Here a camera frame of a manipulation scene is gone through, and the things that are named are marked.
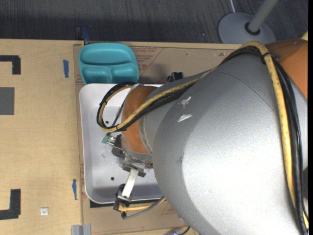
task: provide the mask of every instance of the metal bracket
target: metal bracket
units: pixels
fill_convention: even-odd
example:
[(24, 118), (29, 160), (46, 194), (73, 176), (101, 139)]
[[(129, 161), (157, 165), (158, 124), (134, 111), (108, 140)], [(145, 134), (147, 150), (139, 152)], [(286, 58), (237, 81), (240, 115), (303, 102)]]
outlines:
[(138, 176), (144, 178), (146, 173), (144, 172), (143, 168), (135, 166), (134, 164), (123, 164), (123, 170), (127, 172), (131, 172), (132, 170), (136, 170), (138, 172)]
[(90, 224), (72, 225), (71, 235), (91, 235)]
[(120, 204), (124, 204), (125, 206), (128, 206), (132, 201), (132, 191), (135, 185), (135, 181), (138, 177), (139, 171), (136, 169), (131, 169), (130, 173), (128, 175), (126, 184), (120, 185), (120, 187), (117, 190), (115, 203), (113, 206), (113, 209), (116, 211), (119, 210)]
[(125, 152), (122, 148), (122, 139), (121, 135), (117, 135), (117, 137), (110, 137), (108, 140), (108, 144), (113, 146), (112, 153), (113, 155), (119, 157), (119, 158), (125, 158)]

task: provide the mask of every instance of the small white label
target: small white label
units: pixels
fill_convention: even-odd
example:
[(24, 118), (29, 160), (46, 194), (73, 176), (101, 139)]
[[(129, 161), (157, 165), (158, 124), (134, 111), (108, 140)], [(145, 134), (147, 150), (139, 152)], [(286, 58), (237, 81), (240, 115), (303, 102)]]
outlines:
[(49, 215), (49, 207), (41, 207), (40, 208), (40, 215), (41, 216)]

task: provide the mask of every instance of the white tray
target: white tray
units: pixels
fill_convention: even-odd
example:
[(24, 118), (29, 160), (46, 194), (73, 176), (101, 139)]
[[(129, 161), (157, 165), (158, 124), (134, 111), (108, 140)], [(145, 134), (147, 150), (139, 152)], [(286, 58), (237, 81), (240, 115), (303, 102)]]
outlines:
[[(110, 204), (115, 201), (115, 193), (121, 184), (126, 183), (128, 172), (120, 167), (121, 159), (111, 153), (112, 147), (103, 144), (105, 132), (96, 122), (99, 103), (114, 84), (88, 84), (79, 93), (86, 194), (93, 202)], [(111, 125), (123, 103), (128, 90), (114, 96), (104, 111), (104, 122)], [(157, 185), (153, 169), (145, 169), (146, 176), (138, 177), (133, 189), (133, 200), (159, 199), (162, 193)]]

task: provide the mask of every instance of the yellow cable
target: yellow cable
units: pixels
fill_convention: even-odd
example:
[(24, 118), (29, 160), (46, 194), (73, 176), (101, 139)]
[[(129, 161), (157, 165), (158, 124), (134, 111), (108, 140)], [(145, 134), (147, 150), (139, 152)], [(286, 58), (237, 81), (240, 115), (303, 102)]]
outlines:
[[(123, 88), (121, 88), (121, 89), (119, 89), (119, 90), (113, 92), (113, 93), (107, 98), (107, 101), (105, 101), (105, 102), (100, 106), (100, 111), (99, 111), (98, 120), (97, 120), (99, 123), (103, 121), (103, 120), (102, 120), (102, 115), (103, 115), (103, 111), (104, 111), (106, 105), (108, 104), (108, 101), (109, 101), (112, 97), (114, 97), (114, 95), (118, 94), (118, 93), (121, 92), (122, 90), (131, 88), (131, 87), (132, 87), (132, 85), (125, 86), (125, 87), (123, 87)], [(108, 130), (110, 130), (110, 128), (104, 128), (104, 127), (101, 126), (101, 129), (104, 130), (104, 131), (107, 132), (107, 133), (113, 132), (113, 131), (108, 131)]]
[[(159, 204), (163, 203), (164, 201), (166, 201), (166, 198), (162, 199), (160, 201)], [(145, 210), (145, 209), (148, 209), (149, 207), (151, 207), (152, 205), (154, 205), (154, 203), (151, 203), (151, 204), (147, 204), (147, 205), (144, 205), (144, 206), (133, 206), (133, 207), (126, 207), (125, 204), (120, 204), (119, 207), (118, 207), (118, 210), (121, 212), (126, 212), (126, 211), (140, 211), (140, 210)]]
[(301, 37), (301, 39), (303, 40), (309, 40), (309, 31), (307, 31), (306, 33), (304, 33), (304, 35)]
[[(283, 90), (282, 90), (282, 87), (281, 87), (281, 84), (277, 75), (276, 67), (273, 63), (272, 57), (270, 55), (266, 55), (267, 53), (269, 53), (268, 49), (259, 42), (249, 42), (241, 46), (241, 48), (245, 48), (248, 46), (258, 48), (261, 54), (265, 55), (264, 60), (266, 62), (270, 77), (273, 82), (273, 87), (274, 87), (274, 91), (275, 91), (275, 95), (277, 99), (277, 105), (278, 105), (280, 125), (281, 125), (285, 172), (287, 176), (289, 192), (292, 198), (293, 205), (295, 206), (295, 196), (294, 196), (293, 179), (292, 179), (291, 140), (290, 140), (288, 117), (287, 117), (287, 111), (285, 107)], [(309, 229), (309, 221), (304, 212), (303, 212), (303, 217), (304, 217), (306, 228)]]
[[(159, 100), (160, 98), (166, 96), (166, 95), (169, 95), (173, 92), (177, 92), (177, 91), (180, 91), (182, 89), (184, 89), (185, 87), (189, 86), (189, 85), (192, 85), (192, 84), (195, 84), (196, 82), (198, 82), (199, 80), (201, 79), (201, 77), (198, 77), (196, 79), (193, 79), (192, 81), (189, 81), (185, 84), (182, 84), (182, 85), (178, 85), (174, 88), (170, 88), (166, 91), (163, 91), (157, 95), (155, 95), (154, 97), (150, 98), (149, 100), (147, 100), (146, 102), (144, 102), (137, 110), (135, 110), (125, 121), (123, 121), (122, 123), (118, 124), (116, 127), (111, 127), (111, 128), (105, 128), (105, 127), (101, 127), (102, 130), (104, 130), (105, 132), (114, 132), (114, 131), (118, 131), (118, 130), (121, 130), (123, 129), (123, 127), (125, 125), (127, 125), (129, 122), (131, 122), (133, 120), (134, 117), (136, 117), (138, 114), (140, 114), (143, 110), (145, 110), (147, 107), (149, 107), (153, 102)], [(100, 114), (99, 114), (99, 117), (102, 116), (103, 114), (103, 111), (104, 111), (104, 108), (106, 106), (106, 103), (103, 104), (103, 107), (102, 109), (100, 110)]]

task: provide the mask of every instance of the blue tape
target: blue tape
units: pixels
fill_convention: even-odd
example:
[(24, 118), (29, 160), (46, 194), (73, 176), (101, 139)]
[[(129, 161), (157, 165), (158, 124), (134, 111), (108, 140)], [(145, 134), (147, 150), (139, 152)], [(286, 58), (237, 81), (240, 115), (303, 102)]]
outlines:
[(72, 189), (74, 192), (74, 198), (77, 200), (77, 185), (76, 185), (76, 179), (73, 179)]
[(68, 75), (68, 73), (69, 73), (68, 63), (69, 63), (68, 60), (63, 59), (63, 70), (64, 70), (65, 78), (69, 77), (69, 75)]

